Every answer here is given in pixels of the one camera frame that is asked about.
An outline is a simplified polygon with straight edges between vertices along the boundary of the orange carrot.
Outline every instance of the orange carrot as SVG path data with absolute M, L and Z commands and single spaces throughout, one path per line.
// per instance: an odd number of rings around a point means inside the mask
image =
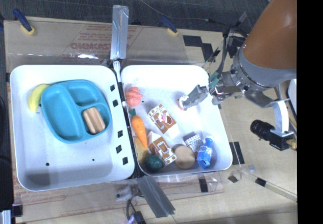
M 132 125 L 138 139 L 140 140 L 142 146 L 147 148 L 148 147 L 147 134 L 146 134 L 146 128 L 145 128 L 142 118 L 139 116 L 133 116 L 132 120 L 131 120 L 131 125 Z

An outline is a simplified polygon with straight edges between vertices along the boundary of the blue divided plate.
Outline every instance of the blue divided plate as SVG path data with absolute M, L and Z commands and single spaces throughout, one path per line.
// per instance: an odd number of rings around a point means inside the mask
M 46 122 L 60 141 L 73 143 L 93 138 L 105 132 L 112 117 L 108 104 L 99 89 L 87 80 L 71 80 L 46 88 L 41 96 L 41 107 Z M 96 107 L 105 123 L 105 129 L 91 134 L 83 111 Z

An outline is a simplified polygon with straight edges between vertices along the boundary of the toy food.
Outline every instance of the toy food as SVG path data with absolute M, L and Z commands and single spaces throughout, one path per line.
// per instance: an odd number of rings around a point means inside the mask
M 153 155 L 157 155 L 161 159 L 163 166 L 167 166 L 176 160 L 176 155 L 162 136 L 149 132 L 148 140 L 148 151 Z
M 161 159 L 156 155 L 148 155 L 145 161 L 146 168 L 151 172 L 158 172 L 163 168 Z
M 203 141 L 198 134 L 193 135 L 185 140 L 185 144 L 189 147 L 197 157 L 198 151 L 200 150 L 200 146 L 203 145 Z
M 206 169 L 210 166 L 210 161 L 212 158 L 212 143 L 213 139 L 211 136 L 207 136 L 205 143 L 200 147 L 200 150 L 197 154 L 196 161 L 201 168 Z
M 137 106 L 140 104 L 140 99 L 142 94 L 139 93 L 138 87 L 131 87 L 128 92 L 126 92 L 126 102 L 130 106 Z
M 49 86 L 50 85 L 48 84 L 40 84 L 32 90 L 31 94 L 28 97 L 28 106 L 32 112 L 37 111 L 38 106 L 40 104 L 41 95 L 43 91 Z
M 141 142 L 137 137 L 134 137 L 134 141 L 135 141 L 135 146 L 137 151 L 138 162 L 139 164 L 142 165 L 145 163 L 145 160 L 148 156 L 148 149 L 141 144 Z
M 105 123 L 96 107 L 84 110 L 83 117 L 91 134 L 97 134 L 105 129 Z
M 175 160 L 175 164 L 181 168 L 181 169 L 189 169 L 190 167 L 192 167 L 195 163 L 195 155 L 194 152 L 182 145 L 182 146 L 178 146 L 174 153 L 176 154 L 177 159 Z
M 148 147 L 145 124 L 140 116 L 134 115 L 131 119 L 131 126 L 140 140 L 142 146 Z

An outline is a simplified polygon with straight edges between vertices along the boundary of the black cable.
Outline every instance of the black cable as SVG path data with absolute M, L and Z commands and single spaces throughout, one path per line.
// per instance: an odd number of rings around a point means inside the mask
M 0 96 L 0 145 L 2 144 L 3 135 L 5 132 L 5 116 L 6 116 L 6 104 L 3 98 Z
M 5 165 L 7 165 L 10 169 L 10 173 L 12 171 L 12 166 L 11 166 L 11 160 L 5 156 L 0 155 L 0 162 L 3 162 Z M 8 194 L 8 186 L 5 185 L 6 183 L 2 183 L 3 186 L 0 187 L 0 199 L 6 198 L 6 201 L 0 200 L 0 212 L 3 211 L 4 209 L 7 209 L 9 205 L 13 201 L 13 194 L 10 193 L 10 195 L 6 196 L 5 194 Z
M 0 30 L 3 31 L 4 30 L 4 17 L 2 16 L 2 14 L 0 13 Z
M 135 209 L 135 207 L 132 205 L 131 200 L 132 200 L 132 198 L 130 198 L 130 199 L 127 201 L 127 208 L 126 208 L 127 220 L 129 220 L 129 219 L 130 219 L 130 214 L 129 214 L 129 207 L 130 207 L 130 205 L 131 205 L 132 209 L 134 210 L 134 212 L 136 212 L 136 209 Z
M 219 22 L 219 21 L 215 21 L 215 20 L 210 19 L 210 18 L 205 19 L 205 21 L 206 21 L 206 22 L 209 22 L 209 23 L 216 23 L 216 24 L 219 24 L 219 25 L 226 26 L 226 24 L 225 24 L 225 23 L 222 23 L 222 22 Z
M 223 28 L 223 32 L 222 32 L 222 36 L 223 36 L 222 60 L 221 60 L 221 63 L 219 65 L 218 69 L 217 69 L 217 72 L 218 72 L 217 78 L 220 78 L 220 74 L 223 71 L 224 62 L 225 62 L 226 57 L 227 57 L 227 53 L 228 53 L 228 50 L 227 50 L 227 37 L 229 36 L 230 29 L 231 29 L 230 26 L 225 26 Z

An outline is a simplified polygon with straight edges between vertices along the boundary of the clear plastic sheet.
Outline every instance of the clear plastic sheet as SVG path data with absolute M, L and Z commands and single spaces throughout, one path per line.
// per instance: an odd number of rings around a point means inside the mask
M 224 71 L 230 69 L 231 63 L 232 60 L 227 58 Z M 209 74 L 212 74 L 217 67 L 218 62 L 215 60 L 203 66 Z M 285 99 L 288 87 L 289 81 L 281 83 L 277 88 L 266 90 L 264 93 L 273 100 Z M 285 151 L 279 151 L 250 131 L 250 125 L 256 119 L 275 124 L 273 109 L 271 107 L 260 108 L 243 96 L 228 98 L 221 103 L 220 107 L 235 161 L 229 171 L 222 171 L 222 184 L 232 185 L 240 180 L 247 180 L 297 202 L 296 150 L 291 147 Z M 287 103 L 287 109 L 290 128 L 296 136 L 296 119 L 291 104 Z
M 19 21 L 5 21 L 7 71 L 19 65 L 107 65 L 112 24 L 27 17 L 35 28 L 27 35 Z M 165 28 L 128 26 L 126 58 L 129 64 L 203 64 L 204 59 L 186 53 L 183 37 Z
M 223 193 L 222 178 L 223 172 L 154 177 L 170 200 Z M 116 181 L 113 185 L 117 201 L 141 195 L 136 179 Z

